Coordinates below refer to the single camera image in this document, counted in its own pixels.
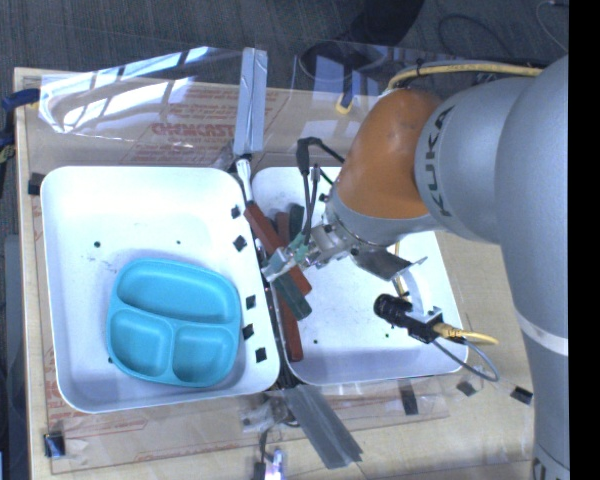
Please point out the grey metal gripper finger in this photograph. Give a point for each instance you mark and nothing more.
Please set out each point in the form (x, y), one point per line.
(275, 262)
(291, 270)

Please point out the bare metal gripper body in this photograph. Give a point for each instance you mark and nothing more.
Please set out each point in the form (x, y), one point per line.
(330, 243)

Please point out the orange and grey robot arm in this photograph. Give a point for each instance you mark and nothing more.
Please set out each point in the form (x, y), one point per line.
(485, 168)

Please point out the dark green bar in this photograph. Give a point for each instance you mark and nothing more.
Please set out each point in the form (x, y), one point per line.
(297, 300)
(296, 218)

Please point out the brown bar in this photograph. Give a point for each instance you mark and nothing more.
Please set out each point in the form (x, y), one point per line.
(292, 333)
(262, 228)

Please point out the white plastic tray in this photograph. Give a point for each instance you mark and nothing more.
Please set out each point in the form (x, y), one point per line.
(360, 328)
(145, 208)

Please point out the blue divided plate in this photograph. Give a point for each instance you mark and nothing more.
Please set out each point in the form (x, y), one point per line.
(175, 318)

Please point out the brown cardboard board red print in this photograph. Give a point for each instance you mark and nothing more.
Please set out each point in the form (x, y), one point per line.
(190, 123)

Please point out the black cylinder on white bracket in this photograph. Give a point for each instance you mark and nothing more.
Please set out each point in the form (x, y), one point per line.
(397, 310)

